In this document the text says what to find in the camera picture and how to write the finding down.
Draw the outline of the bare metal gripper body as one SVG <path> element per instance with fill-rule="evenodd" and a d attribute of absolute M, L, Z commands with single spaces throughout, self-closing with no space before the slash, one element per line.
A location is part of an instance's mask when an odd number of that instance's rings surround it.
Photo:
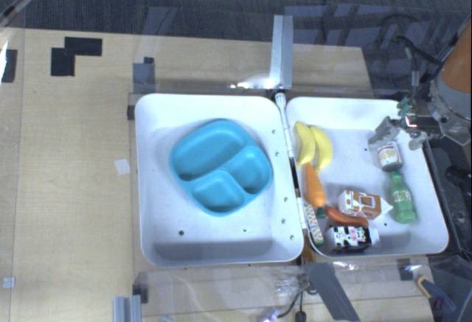
<path fill-rule="evenodd" d="M 471 143 L 471 121 L 448 110 L 431 113 L 426 106 L 399 111 L 403 129 L 417 141 L 446 137 L 460 146 Z"/>

